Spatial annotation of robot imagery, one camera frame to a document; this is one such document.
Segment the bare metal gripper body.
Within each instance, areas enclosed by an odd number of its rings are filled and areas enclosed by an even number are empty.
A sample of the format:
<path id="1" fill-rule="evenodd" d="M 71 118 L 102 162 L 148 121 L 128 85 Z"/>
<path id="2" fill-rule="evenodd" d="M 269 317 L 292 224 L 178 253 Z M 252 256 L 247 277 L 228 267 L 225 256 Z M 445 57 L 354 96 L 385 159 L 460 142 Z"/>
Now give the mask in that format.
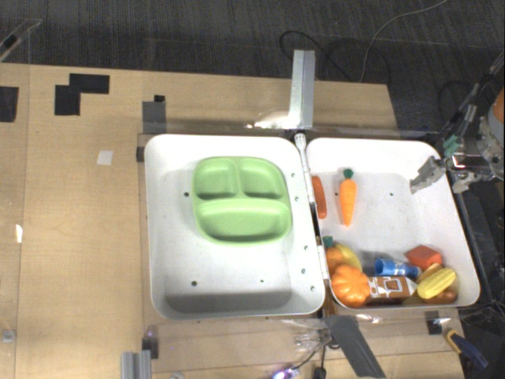
<path id="1" fill-rule="evenodd" d="M 464 139 L 451 157 L 454 170 L 473 173 L 483 181 L 502 179 L 502 147 L 484 140 Z"/>

